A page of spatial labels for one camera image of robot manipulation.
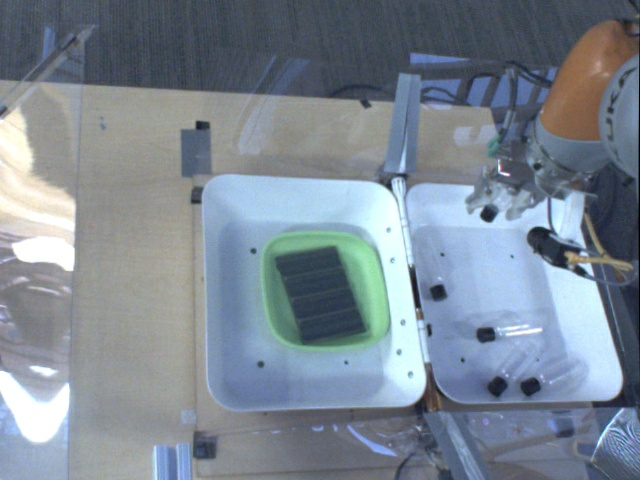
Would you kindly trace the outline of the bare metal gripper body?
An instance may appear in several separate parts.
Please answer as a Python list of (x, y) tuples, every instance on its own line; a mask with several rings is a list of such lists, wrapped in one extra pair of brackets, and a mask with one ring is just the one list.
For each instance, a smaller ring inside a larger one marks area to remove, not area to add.
[(542, 198), (566, 199), (572, 192), (587, 192), (595, 177), (594, 172), (567, 168), (533, 140), (503, 143), (497, 160), (499, 182)]

